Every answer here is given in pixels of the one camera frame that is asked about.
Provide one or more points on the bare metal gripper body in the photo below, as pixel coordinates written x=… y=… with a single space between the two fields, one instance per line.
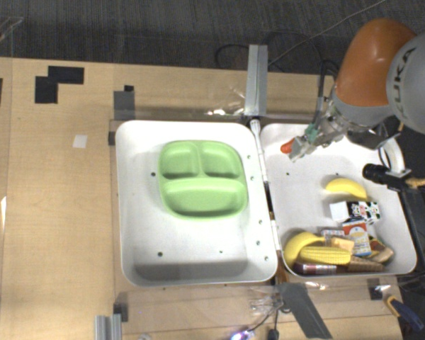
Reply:
x=328 y=129

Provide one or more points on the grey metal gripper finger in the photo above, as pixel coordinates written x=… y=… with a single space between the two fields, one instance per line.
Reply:
x=297 y=144
x=302 y=154

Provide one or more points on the orange toy carrot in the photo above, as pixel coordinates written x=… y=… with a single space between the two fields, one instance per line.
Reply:
x=286 y=147

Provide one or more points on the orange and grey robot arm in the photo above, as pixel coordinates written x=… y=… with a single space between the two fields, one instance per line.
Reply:
x=372 y=69

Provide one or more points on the white plastic tray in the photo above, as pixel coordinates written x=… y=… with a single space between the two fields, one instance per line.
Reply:
x=141 y=225
x=301 y=197

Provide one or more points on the small yellow banana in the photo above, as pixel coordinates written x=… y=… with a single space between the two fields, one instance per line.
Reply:
x=345 y=186

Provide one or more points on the white cube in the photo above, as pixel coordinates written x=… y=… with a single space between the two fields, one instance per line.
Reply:
x=338 y=211

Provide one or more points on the small white red-print box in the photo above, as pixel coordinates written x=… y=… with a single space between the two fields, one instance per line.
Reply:
x=331 y=233

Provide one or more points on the cow print carton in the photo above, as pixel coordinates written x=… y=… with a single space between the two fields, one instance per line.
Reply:
x=366 y=212

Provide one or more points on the large yellow banana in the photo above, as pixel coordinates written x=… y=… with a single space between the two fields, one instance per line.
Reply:
x=294 y=244

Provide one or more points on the orange cheese wedge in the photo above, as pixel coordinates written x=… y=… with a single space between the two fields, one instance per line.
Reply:
x=341 y=243

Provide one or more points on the orange and white carton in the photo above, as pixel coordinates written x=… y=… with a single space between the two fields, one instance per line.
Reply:
x=357 y=237

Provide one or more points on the yellow corn cob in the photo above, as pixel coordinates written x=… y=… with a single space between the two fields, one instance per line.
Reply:
x=324 y=255

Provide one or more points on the green divided plate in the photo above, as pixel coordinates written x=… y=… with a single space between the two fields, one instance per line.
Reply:
x=202 y=193

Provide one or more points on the dark red bottle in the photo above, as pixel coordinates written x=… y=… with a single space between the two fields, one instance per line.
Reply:
x=313 y=268

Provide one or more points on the brown waffle cone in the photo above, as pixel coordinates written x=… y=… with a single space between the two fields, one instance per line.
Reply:
x=365 y=265

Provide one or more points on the brown bread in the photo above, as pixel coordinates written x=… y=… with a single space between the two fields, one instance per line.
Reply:
x=383 y=253

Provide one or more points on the black cylinder on white bracket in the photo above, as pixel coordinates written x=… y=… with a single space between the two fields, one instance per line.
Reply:
x=375 y=173

